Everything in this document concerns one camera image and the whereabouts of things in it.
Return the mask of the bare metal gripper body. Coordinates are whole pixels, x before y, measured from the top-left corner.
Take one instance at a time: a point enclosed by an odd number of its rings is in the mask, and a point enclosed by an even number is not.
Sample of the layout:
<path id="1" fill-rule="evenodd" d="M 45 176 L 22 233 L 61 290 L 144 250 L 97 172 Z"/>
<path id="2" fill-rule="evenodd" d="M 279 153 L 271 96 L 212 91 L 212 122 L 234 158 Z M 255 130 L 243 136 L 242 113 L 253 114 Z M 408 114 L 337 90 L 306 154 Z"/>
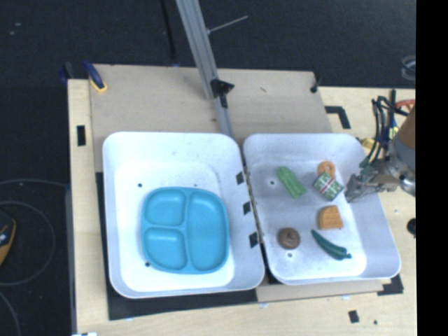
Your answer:
<path id="1" fill-rule="evenodd" d="M 399 162 L 375 162 L 363 176 L 363 184 L 376 191 L 395 191 L 400 187 L 408 194 L 416 193 L 413 169 Z"/>

